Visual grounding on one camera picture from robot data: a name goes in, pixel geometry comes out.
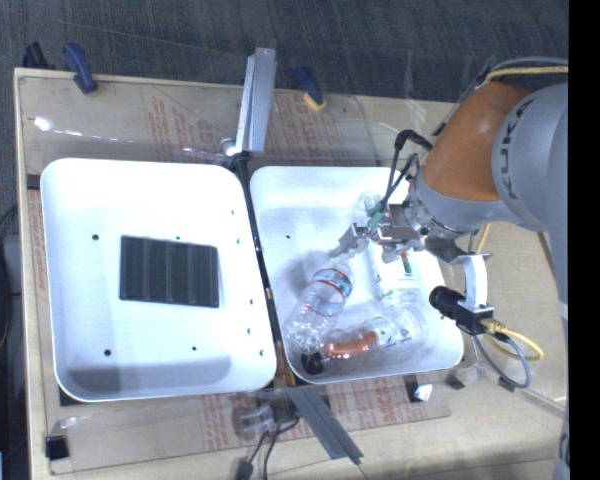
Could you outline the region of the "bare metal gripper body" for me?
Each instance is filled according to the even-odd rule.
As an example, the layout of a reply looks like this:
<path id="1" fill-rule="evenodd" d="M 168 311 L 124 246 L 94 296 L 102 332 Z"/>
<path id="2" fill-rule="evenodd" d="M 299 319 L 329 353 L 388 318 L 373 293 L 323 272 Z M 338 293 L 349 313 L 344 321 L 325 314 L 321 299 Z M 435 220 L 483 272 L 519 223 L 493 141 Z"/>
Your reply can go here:
<path id="1" fill-rule="evenodd" d="M 391 204 L 382 209 L 382 205 L 377 203 L 367 211 L 367 217 L 369 237 L 380 247 L 400 244 L 404 251 L 425 249 L 425 238 L 418 227 L 407 221 L 401 205 Z"/>

